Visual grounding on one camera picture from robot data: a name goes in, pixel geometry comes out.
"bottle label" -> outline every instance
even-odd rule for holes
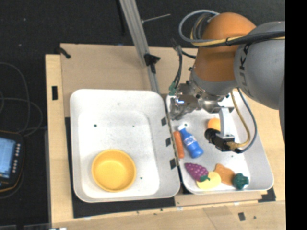
[[[196,139],[193,136],[189,136],[188,138],[185,138],[183,140],[183,142],[184,142],[184,144],[186,144],[186,146],[191,145],[195,141],[196,141]]]

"black floor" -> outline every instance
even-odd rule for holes
[[[170,17],[144,24],[149,46],[170,46],[180,20],[198,9],[237,12],[254,24],[285,20],[285,0],[136,0],[143,19]],[[129,33],[122,35],[116,0],[0,0],[0,62],[15,65],[27,81],[29,96],[43,112],[42,129],[25,138],[26,161],[20,189],[0,199],[0,226],[38,224],[49,221],[45,161],[47,126],[45,54],[59,43],[132,45]],[[19,73],[0,64],[0,91],[4,97],[26,97]],[[29,127],[39,123],[32,106]],[[27,117],[24,102],[5,101],[0,130],[17,131]]]

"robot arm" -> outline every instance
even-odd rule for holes
[[[188,40],[200,47],[189,80],[178,85],[171,99],[171,119],[200,109],[219,113],[219,102],[240,88],[253,100],[280,110],[284,137],[284,37],[280,36],[284,36],[285,23],[256,27],[236,13],[209,14],[213,15],[209,20],[203,16],[207,25],[202,37],[194,39],[197,30],[193,28]],[[186,40],[182,23],[179,33]]]

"black bracket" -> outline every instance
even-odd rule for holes
[[[151,54],[145,54],[144,55],[144,59],[145,59],[145,63],[146,63],[146,66],[150,66],[150,69],[152,71],[152,73],[156,73],[156,70],[155,70],[155,64],[161,59],[160,57],[158,56],[153,56]]]

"toy bottle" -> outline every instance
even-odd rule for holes
[[[203,149],[199,146],[195,137],[186,131],[185,126],[180,125],[178,127],[178,130],[181,133],[182,141],[186,145],[186,148],[188,149],[190,156],[192,158],[198,158],[200,155],[202,155]]]

